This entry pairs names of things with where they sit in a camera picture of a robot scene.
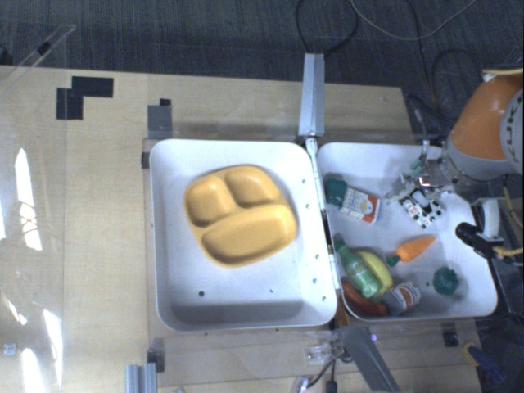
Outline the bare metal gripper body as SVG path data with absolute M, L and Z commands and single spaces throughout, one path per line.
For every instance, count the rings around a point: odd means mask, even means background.
M 403 174 L 404 190 L 418 189 L 423 193 L 452 192 L 452 176 L 446 162 L 445 152 L 422 140 L 421 151 L 409 171 Z

